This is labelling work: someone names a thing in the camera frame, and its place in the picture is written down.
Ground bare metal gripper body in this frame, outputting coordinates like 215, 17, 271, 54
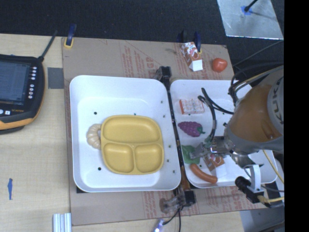
206, 136, 251, 167

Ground green lettuce leaf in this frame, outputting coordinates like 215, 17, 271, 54
181, 145, 201, 165

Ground orange and white carton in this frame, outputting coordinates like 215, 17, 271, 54
203, 153, 228, 178
180, 42, 203, 72
179, 99, 205, 115

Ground orange sausage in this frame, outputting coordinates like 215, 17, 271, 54
190, 163, 218, 185

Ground purple grapes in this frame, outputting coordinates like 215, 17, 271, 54
178, 121, 206, 138

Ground thin black rod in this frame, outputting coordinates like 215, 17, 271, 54
166, 80, 192, 191

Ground white plastic tray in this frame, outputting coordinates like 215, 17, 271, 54
69, 75, 182, 193
169, 79, 278, 189

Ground yellow divided plate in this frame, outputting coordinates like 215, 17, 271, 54
100, 114, 165, 175

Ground red tomato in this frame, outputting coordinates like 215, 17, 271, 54
212, 58, 228, 73

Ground brown cardboard board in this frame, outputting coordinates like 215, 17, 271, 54
61, 37, 269, 227

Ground black cylinder on white bracket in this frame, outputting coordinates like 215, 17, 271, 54
235, 163, 265, 204

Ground black block with wires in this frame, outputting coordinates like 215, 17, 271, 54
154, 66, 172, 82
183, 189, 197, 206

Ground beige ring doughnut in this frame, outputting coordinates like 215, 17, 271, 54
86, 123, 102, 150

